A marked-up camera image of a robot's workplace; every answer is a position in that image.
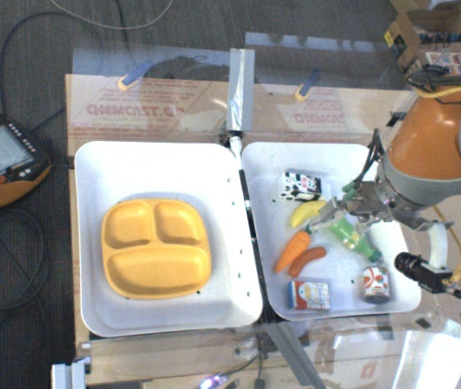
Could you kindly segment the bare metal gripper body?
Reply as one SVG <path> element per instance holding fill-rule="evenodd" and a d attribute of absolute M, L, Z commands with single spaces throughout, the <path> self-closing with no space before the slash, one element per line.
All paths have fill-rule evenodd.
<path fill-rule="evenodd" d="M 391 211 L 400 200 L 399 192 L 387 180 L 352 181 L 343 187 L 345 210 L 363 224 L 392 221 Z"/>

